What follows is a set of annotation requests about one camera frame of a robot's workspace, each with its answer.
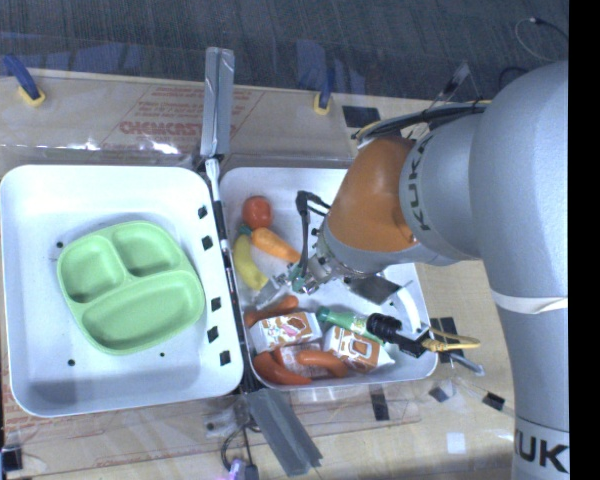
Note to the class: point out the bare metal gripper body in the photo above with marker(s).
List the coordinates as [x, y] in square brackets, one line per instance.
[318, 272]

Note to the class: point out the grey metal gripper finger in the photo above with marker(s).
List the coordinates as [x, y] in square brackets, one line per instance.
[377, 289]
[269, 293]

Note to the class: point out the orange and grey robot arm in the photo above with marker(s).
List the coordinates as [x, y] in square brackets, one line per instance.
[520, 178]

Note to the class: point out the orange sausage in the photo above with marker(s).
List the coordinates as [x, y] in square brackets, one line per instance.
[322, 359]
[275, 309]
[277, 372]

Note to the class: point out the yellow banana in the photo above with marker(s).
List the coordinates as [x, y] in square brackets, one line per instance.
[246, 265]

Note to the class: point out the white and orange carton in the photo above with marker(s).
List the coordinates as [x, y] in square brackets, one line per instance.
[285, 330]
[357, 350]

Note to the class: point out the green bottle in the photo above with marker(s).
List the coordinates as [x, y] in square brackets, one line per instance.
[342, 319]

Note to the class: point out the orange carrot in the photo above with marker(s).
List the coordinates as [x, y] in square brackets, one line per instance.
[275, 245]

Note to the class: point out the red tomato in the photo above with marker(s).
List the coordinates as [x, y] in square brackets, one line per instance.
[257, 212]

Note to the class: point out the white plastic tray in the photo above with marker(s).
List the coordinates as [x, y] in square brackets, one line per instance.
[40, 208]
[280, 188]

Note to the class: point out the green divided plate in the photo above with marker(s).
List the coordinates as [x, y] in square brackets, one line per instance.
[130, 293]

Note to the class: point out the brown cardboard board red print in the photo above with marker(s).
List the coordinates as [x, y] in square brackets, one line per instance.
[130, 118]

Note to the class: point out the black cylinder on white bracket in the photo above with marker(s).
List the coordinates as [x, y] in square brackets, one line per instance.
[386, 327]

